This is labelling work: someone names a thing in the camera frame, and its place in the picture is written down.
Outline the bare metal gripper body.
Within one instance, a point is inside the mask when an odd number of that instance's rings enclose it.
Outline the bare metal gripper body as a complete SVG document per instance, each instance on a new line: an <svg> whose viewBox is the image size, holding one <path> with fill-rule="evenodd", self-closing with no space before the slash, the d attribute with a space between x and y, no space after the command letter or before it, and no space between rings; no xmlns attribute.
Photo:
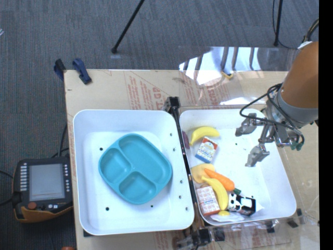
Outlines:
<svg viewBox="0 0 333 250"><path fill-rule="evenodd" d="M291 119L278 105L276 98L268 98L265 113L266 118L261 120L262 134L258 139L261 147L270 142L275 142L278 147L302 147L302 133L290 122Z"/></svg>

